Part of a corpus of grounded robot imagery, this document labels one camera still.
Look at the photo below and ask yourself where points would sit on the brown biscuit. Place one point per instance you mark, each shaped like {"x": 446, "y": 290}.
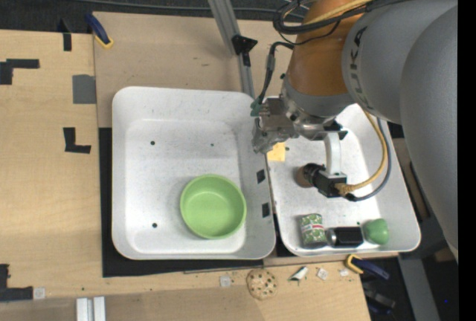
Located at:
{"x": 262, "y": 284}

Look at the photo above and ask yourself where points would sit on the black cylinder on white bracket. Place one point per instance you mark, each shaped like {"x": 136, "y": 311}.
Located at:
{"x": 327, "y": 180}

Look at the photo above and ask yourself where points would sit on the brown round object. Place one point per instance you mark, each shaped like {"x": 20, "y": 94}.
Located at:
{"x": 300, "y": 177}

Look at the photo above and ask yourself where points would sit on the white plastic tray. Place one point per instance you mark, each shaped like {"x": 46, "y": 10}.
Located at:
{"x": 372, "y": 171}
{"x": 163, "y": 163}

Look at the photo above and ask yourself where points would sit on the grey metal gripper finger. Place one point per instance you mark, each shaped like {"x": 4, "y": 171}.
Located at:
{"x": 262, "y": 143}

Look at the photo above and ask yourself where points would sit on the black can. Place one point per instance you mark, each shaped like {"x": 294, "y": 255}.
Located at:
{"x": 347, "y": 236}

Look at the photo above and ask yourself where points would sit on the green pepper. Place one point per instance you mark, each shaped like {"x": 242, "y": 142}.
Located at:
{"x": 376, "y": 231}

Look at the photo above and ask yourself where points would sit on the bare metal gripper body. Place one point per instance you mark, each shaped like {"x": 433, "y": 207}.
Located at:
{"x": 279, "y": 119}

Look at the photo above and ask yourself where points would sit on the green and white can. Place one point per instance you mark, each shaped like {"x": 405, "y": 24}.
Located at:
{"x": 312, "y": 230}

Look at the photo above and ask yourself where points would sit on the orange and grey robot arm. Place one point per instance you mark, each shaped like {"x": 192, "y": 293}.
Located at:
{"x": 394, "y": 63}

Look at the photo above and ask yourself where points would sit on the yellow cheese slice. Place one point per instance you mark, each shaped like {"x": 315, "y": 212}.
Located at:
{"x": 277, "y": 154}

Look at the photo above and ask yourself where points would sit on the green bowl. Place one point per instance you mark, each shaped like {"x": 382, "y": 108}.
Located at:
{"x": 212, "y": 206}

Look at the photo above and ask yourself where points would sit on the white and green scrap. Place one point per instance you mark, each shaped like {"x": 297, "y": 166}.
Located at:
{"x": 298, "y": 273}

